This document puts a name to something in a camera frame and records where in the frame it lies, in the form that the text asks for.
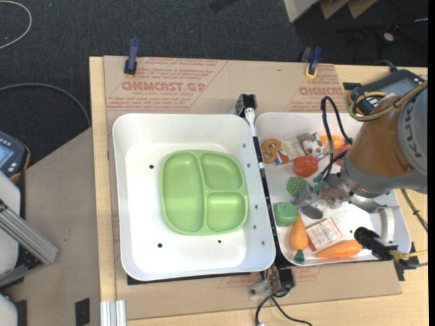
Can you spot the green divided plate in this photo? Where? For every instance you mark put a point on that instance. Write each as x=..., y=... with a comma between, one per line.
x=190, y=195

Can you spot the brown pretzel biscuit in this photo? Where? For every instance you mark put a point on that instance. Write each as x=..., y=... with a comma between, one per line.
x=266, y=156

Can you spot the orange toy vegetable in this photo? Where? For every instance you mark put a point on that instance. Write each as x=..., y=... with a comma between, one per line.
x=334, y=142

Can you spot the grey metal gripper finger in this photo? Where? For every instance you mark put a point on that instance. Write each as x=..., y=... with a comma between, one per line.
x=307, y=195
x=312, y=212

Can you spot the green toy broccoli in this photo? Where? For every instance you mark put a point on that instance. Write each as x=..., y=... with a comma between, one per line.
x=295, y=185

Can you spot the black cylinder on white bracket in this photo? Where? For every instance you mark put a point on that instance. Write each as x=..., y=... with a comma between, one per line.
x=380, y=246

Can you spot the thin black and white rod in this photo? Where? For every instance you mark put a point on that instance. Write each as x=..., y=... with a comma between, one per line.
x=260, y=155

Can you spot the white plastic tray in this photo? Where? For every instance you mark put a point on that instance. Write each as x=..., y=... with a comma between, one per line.
x=142, y=199
x=350, y=216

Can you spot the orange ridged toy carrot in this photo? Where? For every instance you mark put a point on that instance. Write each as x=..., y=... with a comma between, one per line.
x=340, y=250

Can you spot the red toy piece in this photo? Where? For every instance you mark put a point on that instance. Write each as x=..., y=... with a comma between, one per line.
x=341, y=149

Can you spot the brown cardboard board red print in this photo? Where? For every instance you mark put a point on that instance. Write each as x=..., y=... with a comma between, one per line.
x=204, y=80

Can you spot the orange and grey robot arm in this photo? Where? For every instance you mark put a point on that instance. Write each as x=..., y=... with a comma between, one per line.
x=384, y=148

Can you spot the green toy apple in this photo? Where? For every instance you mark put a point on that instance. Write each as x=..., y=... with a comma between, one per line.
x=285, y=214

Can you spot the orange carrot with green top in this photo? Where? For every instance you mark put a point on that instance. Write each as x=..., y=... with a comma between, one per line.
x=299, y=236

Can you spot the white can with red print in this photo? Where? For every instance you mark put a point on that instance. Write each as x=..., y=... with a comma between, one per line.
x=314, y=146

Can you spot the white carton with colourful print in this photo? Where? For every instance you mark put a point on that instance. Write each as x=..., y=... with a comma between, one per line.
x=289, y=149

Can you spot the pink and white packet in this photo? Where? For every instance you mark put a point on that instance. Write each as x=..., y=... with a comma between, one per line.
x=323, y=234

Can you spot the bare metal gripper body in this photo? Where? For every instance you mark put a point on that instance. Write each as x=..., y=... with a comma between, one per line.
x=336, y=194

